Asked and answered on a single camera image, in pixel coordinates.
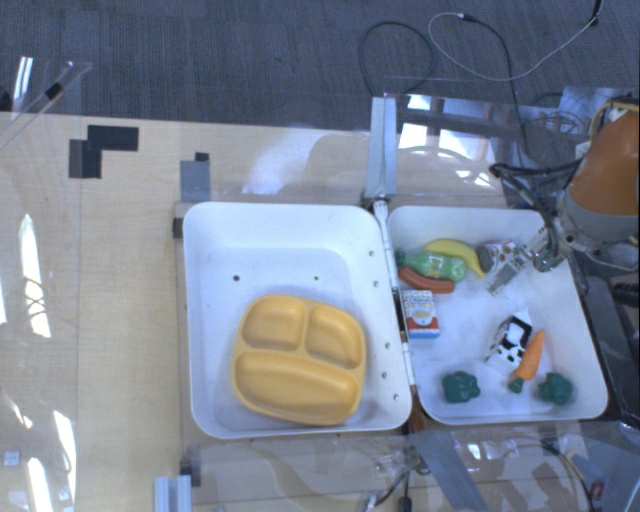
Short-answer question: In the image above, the green broccoli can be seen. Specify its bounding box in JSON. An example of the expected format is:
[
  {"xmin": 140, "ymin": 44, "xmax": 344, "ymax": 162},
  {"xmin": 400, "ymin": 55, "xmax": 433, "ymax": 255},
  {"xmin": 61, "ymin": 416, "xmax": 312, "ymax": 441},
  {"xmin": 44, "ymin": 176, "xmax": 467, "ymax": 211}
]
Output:
[
  {"xmin": 538, "ymin": 372, "xmax": 574, "ymax": 407},
  {"xmin": 441, "ymin": 370, "xmax": 482, "ymax": 405}
]

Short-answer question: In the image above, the yellow divided plate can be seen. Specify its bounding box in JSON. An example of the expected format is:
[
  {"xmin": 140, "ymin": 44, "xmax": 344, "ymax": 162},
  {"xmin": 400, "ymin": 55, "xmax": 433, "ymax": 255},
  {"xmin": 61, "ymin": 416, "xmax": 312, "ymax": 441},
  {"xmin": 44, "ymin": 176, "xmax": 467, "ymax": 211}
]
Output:
[{"xmin": 230, "ymin": 293, "xmax": 368, "ymax": 428}]

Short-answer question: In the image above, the green bottle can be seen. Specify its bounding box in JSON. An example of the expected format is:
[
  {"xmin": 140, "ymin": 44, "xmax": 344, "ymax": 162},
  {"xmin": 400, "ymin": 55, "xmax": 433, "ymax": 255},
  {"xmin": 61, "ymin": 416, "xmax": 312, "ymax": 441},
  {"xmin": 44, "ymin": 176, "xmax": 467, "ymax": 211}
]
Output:
[{"xmin": 394, "ymin": 249, "xmax": 468, "ymax": 283}]

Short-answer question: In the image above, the black and white carton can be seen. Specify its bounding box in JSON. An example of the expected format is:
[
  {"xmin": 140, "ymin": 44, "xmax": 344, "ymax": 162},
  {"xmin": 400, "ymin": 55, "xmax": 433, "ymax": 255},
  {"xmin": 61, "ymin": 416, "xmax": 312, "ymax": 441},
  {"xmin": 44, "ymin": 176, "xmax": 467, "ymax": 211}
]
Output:
[{"xmin": 483, "ymin": 309, "xmax": 534, "ymax": 376}]

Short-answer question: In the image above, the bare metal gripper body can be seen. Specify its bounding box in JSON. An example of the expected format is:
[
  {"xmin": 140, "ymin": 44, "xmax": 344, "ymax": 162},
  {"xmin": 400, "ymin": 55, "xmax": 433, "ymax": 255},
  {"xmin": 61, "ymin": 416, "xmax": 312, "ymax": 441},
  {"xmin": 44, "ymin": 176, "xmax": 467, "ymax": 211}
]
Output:
[{"xmin": 517, "ymin": 219, "xmax": 581, "ymax": 271}]

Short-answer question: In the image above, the white plastic tray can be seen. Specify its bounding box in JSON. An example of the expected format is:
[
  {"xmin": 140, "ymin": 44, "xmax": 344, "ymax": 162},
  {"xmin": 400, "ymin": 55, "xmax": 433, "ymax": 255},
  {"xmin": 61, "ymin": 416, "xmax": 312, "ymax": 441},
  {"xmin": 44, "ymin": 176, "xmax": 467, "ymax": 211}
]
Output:
[
  {"xmin": 182, "ymin": 201, "xmax": 414, "ymax": 440},
  {"xmin": 386, "ymin": 204, "xmax": 610, "ymax": 426}
]

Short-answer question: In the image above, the yellow banana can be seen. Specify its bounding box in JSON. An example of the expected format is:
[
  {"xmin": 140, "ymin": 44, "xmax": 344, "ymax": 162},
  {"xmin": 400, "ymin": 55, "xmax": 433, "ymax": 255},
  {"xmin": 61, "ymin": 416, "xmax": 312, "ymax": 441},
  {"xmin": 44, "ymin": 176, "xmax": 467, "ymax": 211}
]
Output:
[{"xmin": 423, "ymin": 238, "xmax": 487, "ymax": 280}]

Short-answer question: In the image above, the red sausage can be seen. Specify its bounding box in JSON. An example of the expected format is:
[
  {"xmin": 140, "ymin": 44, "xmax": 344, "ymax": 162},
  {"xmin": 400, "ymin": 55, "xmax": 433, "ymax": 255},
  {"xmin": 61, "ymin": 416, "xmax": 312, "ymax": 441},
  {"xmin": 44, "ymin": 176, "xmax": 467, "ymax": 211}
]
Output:
[{"xmin": 398, "ymin": 266, "xmax": 456, "ymax": 295}]

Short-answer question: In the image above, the white and red can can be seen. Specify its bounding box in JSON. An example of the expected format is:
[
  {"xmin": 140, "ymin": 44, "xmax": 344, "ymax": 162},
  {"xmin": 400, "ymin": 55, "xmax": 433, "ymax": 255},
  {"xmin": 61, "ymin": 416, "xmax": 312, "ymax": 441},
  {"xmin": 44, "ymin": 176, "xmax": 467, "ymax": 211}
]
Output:
[{"xmin": 475, "ymin": 241, "xmax": 521, "ymax": 275}]

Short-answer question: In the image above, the red and white carton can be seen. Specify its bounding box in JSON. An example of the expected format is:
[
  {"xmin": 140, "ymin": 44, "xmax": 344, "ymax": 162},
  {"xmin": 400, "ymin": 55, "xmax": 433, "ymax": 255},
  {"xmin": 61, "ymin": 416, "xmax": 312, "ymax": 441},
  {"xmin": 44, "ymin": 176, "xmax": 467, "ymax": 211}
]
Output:
[{"xmin": 401, "ymin": 289, "xmax": 441, "ymax": 340}]

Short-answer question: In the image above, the orange carrot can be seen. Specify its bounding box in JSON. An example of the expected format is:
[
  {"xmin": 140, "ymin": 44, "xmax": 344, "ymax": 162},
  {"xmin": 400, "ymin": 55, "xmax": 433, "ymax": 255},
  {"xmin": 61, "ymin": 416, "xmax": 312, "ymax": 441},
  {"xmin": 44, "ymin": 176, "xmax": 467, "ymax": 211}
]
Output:
[{"xmin": 507, "ymin": 329, "xmax": 546, "ymax": 395}]

